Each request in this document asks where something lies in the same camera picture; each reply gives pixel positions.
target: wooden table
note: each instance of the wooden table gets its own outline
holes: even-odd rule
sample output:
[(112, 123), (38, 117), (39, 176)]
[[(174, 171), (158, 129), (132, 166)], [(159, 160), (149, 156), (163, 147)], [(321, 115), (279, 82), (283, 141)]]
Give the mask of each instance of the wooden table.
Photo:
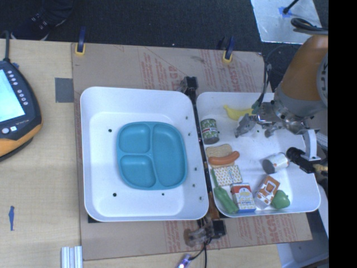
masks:
[[(58, 268), (61, 248), (81, 245), (74, 106), (55, 99), (55, 79), (72, 78), (71, 43), (11, 40), (9, 57), (33, 87), (44, 125), (25, 149), (0, 162), (0, 266)], [(182, 255), (84, 261), (83, 267), (175, 267)], [(237, 266), (281, 267), (277, 246), (208, 251), (208, 267)], [(190, 267), (204, 267), (203, 253)]]

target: white tray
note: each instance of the white tray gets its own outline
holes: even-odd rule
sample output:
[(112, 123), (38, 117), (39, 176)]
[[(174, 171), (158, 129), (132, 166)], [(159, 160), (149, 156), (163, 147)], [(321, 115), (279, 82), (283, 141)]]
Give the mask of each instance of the white tray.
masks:
[[(235, 164), (239, 166), (243, 182), (250, 184), (252, 192), (257, 189), (260, 182), (267, 176), (262, 168), (263, 159), (273, 153), (286, 153), (290, 147), (296, 147), (305, 151), (302, 135), (294, 135), (287, 129), (277, 130), (273, 136), (266, 138), (262, 127), (256, 125), (250, 134), (235, 138), (234, 130), (238, 126), (238, 121), (234, 121), (227, 116), (223, 105), (227, 104), (229, 107), (238, 110), (248, 109), (257, 100), (259, 95), (260, 93), (205, 92), (197, 98), (199, 119), (215, 119), (219, 131), (219, 142), (205, 145), (205, 148), (230, 144), (233, 151), (237, 150), (240, 152), (240, 156), (236, 159)], [(271, 101), (272, 99), (273, 93), (267, 93), (264, 97), (264, 101)], [(289, 207), (278, 210), (270, 205), (265, 209), (257, 208), (254, 212), (229, 214), (214, 196), (218, 210), (227, 217), (246, 217), (311, 212), (319, 207), (320, 192), (314, 174), (307, 174), (296, 164), (290, 162), (290, 165), (286, 169), (282, 169), (270, 176), (281, 183), (279, 189), (288, 195), (291, 202)], [(223, 188), (231, 195), (229, 186), (224, 186)]]
[[(84, 203), (101, 222), (202, 218), (208, 194), (192, 103), (180, 92), (91, 87), (80, 98)], [(131, 188), (118, 171), (115, 142), (127, 123), (155, 121), (175, 126), (187, 153), (187, 177), (176, 188)]]

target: white can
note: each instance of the white can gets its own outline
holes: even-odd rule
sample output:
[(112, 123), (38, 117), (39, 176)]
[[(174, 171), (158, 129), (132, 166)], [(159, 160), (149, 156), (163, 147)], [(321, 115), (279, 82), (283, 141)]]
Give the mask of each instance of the white can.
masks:
[(279, 152), (264, 159), (262, 165), (267, 174), (273, 174), (281, 169), (287, 168), (289, 159), (286, 158), (284, 153)]

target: blue clamp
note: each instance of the blue clamp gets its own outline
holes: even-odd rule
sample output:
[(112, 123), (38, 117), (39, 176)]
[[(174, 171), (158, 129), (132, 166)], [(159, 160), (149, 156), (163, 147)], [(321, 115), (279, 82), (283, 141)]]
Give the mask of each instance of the blue clamp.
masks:
[(76, 49), (75, 49), (75, 53), (77, 55), (84, 55), (85, 52), (84, 36), (85, 36), (85, 26), (81, 26), (79, 31), (78, 43), (76, 43)]
[(228, 64), (232, 61), (233, 48), (234, 48), (234, 37), (232, 36), (230, 37), (227, 47), (223, 53), (222, 61), (224, 63)]

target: black floor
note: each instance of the black floor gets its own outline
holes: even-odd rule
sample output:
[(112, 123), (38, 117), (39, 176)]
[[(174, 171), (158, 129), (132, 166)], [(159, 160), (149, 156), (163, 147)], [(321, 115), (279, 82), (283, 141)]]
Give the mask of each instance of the black floor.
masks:
[[(313, 2), (328, 28), (329, 0)], [(40, 3), (0, 0), (0, 30), (12, 30)], [(234, 50), (264, 56), (279, 45), (261, 42), (250, 0), (78, 0), (71, 17), (47, 40), (75, 42), (81, 26), (86, 42), (100, 44), (216, 49), (223, 37), (234, 36)], [(273, 89), (298, 48), (288, 45), (271, 56)]]

